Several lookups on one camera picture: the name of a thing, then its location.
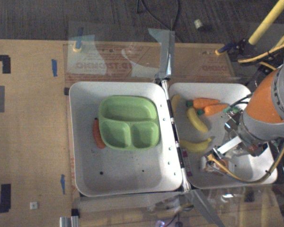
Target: yellow banana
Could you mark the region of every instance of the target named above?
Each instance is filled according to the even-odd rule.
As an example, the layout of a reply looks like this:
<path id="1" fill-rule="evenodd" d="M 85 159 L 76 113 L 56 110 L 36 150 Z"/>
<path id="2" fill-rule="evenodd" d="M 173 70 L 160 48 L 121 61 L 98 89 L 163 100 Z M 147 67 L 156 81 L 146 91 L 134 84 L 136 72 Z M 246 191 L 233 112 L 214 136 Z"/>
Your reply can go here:
<path id="1" fill-rule="evenodd" d="M 175 94 L 172 98 L 171 98 L 171 108 L 172 108 L 172 112 L 175 116 L 176 114 L 176 108 L 177 108 L 177 105 L 179 104 L 179 101 L 181 99 L 181 95 L 180 94 Z"/>
<path id="2" fill-rule="evenodd" d="M 199 119 L 195 109 L 190 107 L 187 109 L 186 114 L 192 125 L 199 131 L 206 133 L 208 132 L 207 126 Z"/>
<path id="3" fill-rule="evenodd" d="M 186 148 L 190 152 L 200 153 L 207 149 L 208 143 L 211 141 L 212 141 L 211 138 L 208 138 L 207 140 L 199 143 L 192 143 L 187 140 L 180 140 L 180 146 Z"/>

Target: green plate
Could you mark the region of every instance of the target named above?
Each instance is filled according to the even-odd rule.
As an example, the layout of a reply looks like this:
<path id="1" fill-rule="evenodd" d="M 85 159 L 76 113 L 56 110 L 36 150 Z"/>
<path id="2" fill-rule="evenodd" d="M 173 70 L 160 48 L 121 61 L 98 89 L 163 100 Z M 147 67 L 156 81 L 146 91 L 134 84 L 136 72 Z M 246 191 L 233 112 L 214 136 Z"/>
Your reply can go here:
<path id="1" fill-rule="evenodd" d="M 139 96 L 105 98 L 99 107 L 99 127 L 104 143 L 114 149 L 149 149 L 160 139 L 157 108 Z"/>

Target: toy carrot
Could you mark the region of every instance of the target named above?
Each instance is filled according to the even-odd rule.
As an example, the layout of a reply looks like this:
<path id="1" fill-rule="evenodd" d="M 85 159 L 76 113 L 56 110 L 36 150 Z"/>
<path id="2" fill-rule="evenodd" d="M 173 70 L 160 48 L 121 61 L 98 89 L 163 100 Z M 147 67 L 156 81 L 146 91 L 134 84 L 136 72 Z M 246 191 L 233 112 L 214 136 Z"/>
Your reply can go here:
<path id="1" fill-rule="evenodd" d="M 199 97 L 192 100 L 192 102 L 194 104 L 194 108 L 202 109 L 209 105 L 218 104 L 220 101 L 218 99 Z"/>
<path id="2" fill-rule="evenodd" d="M 228 104 L 215 104 L 215 105 L 209 105 L 206 106 L 204 108 L 205 111 L 205 115 L 209 116 L 209 115 L 214 115 L 220 111 L 222 111 L 223 109 L 227 108 Z"/>
<path id="3" fill-rule="evenodd" d="M 99 119 L 95 118 L 94 124 L 93 124 L 93 137 L 96 142 L 96 145 L 98 148 L 103 149 L 105 147 L 105 144 L 101 138 L 100 135 L 100 127 L 99 127 Z"/>

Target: blue tape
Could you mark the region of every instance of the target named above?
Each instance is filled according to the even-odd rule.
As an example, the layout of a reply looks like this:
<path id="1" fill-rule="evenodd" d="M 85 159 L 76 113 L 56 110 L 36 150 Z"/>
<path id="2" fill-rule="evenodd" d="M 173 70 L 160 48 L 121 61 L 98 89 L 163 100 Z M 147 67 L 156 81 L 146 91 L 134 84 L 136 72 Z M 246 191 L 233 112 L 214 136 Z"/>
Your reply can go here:
<path id="1" fill-rule="evenodd" d="M 65 175 L 63 174 L 61 175 L 60 183 L 61 183 L 63 194 L 65 194 Z"/>
<path id="2" fill-rule="evenodd" d="M 83 35 L 83 27 L 80 27 L 78 29 L 78 40 L 76 42 L 76 49 L 80 49 L 81 48 L 81 40 L 82 40 L 82 35 Z"/>
<path id="3" fill-rule="evenodd" d="M 53 76 L 57 77 L 57 71 L 58 71 L 58 67 L 57 67 L 57 60 L 52 59 L 52 69 L 53 69 Z"/>

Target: black cable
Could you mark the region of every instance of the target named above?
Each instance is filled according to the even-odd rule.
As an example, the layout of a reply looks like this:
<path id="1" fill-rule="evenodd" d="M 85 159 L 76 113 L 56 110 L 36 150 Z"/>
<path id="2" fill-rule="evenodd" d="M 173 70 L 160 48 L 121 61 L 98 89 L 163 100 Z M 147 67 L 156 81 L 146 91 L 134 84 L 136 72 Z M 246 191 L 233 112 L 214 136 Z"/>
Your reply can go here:
<path id="1" fill-rule="evenodd" d="M 169 28 L 168 26 L 166 26 L 165 24 L 163 24 L 156 16 L 154 16 L 152 14 L 152 12 L 149 10 L 149 8 L 145 5 L 145 2 L 144 0 L 141 0 L 141 4 L 144 6 L 146 12 L 154 19 L 156 20 L 161 26 L 163 26 L 164 28 L 168 29 L 168 30 L 171 30 L 171 31 L 174 31 L 175 30 L 175 26 L 176 26 L 176 23 L 178 21 L 178 17 L 179 17 L 179 12 L 180 12 L 180 1 L 179 0 L 176 0 L 177 1 L 177 13 L 174 17 L 174 19 L 172 20 L 172 24 L 171 24 L 171 27 Z"/>
<path id="2" fill-rule="evenodd" d="M 175 223 L 175 227 L 183 227 L 183 223 L 180 221 L 180 213 L 178 213 L 178 221 Z"/>
<path id="3" fill-rule="evenodd" d="M 177 215 L 179 214 L 176 214 L 167 225 L 164 225 L 164 227 L 169 226 L 176 219 Z"/>
<path id="4" fill-rule="evenodd" d="M 245 97 L 241 98 L 240 100 L 238 100 L 238 101 L 234 102 L 233 104 L 229 105 L 229 107 L 231 108 L 231 107 L 234 107 L 235 105 L 243 103 L 242 102 L 243 100 L 245 100 L 247 98 L 250 98 L 252 95 L 253 95 L 253 93 L 250 93 L 250 94 L 246 95 Z"/>

